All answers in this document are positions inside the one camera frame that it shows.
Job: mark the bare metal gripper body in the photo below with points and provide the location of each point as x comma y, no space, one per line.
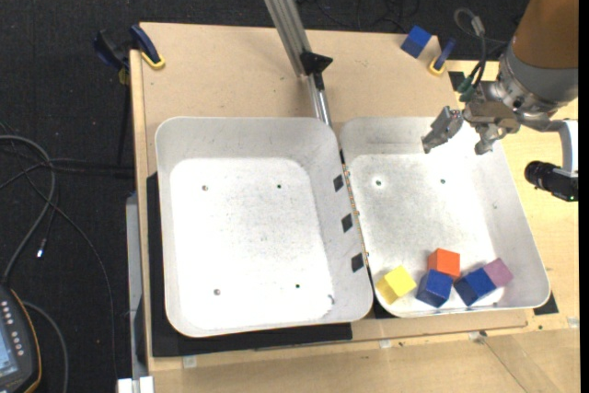
494,108

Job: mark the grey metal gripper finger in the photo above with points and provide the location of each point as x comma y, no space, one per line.
488,138
444,126

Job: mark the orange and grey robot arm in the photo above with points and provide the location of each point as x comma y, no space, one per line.
550,23

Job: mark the white plastic tray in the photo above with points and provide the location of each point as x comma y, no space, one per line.
423,211
248,244

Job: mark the blue cube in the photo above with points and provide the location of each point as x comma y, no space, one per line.
435,287
474,286
416,40

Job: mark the orange cube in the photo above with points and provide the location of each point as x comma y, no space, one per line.
444,261

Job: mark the pink cube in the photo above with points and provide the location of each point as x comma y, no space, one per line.
500,272

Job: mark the yellow cube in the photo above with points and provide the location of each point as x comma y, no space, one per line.
398,283

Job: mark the pale wood board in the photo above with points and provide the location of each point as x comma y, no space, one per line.
230,78

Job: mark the black cylinder on white bracket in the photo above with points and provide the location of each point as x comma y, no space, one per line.
552,179

